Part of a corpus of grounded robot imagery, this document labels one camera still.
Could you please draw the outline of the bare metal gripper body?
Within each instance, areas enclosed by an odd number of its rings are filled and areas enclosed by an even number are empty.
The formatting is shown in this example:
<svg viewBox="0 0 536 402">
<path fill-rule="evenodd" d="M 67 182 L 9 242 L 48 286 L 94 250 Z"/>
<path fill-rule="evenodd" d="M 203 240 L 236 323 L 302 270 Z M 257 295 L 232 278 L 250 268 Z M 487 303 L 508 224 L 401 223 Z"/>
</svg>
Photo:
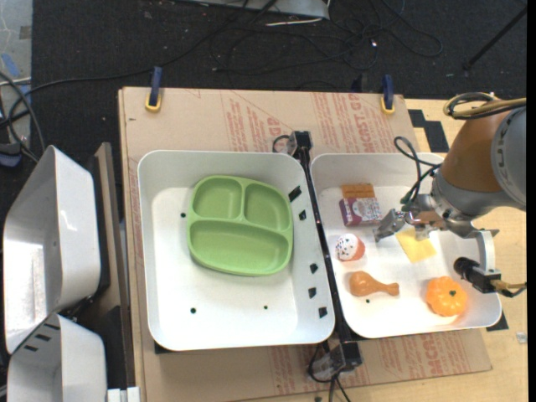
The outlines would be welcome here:
<svg viewBox="0 0 536 402">
<path fill-rule="evenodd" d="M 418 194 L 405 205 L 405 222 L 422 230 L 446 230 L 451 208 L 431 194 Z"/>
</svg>

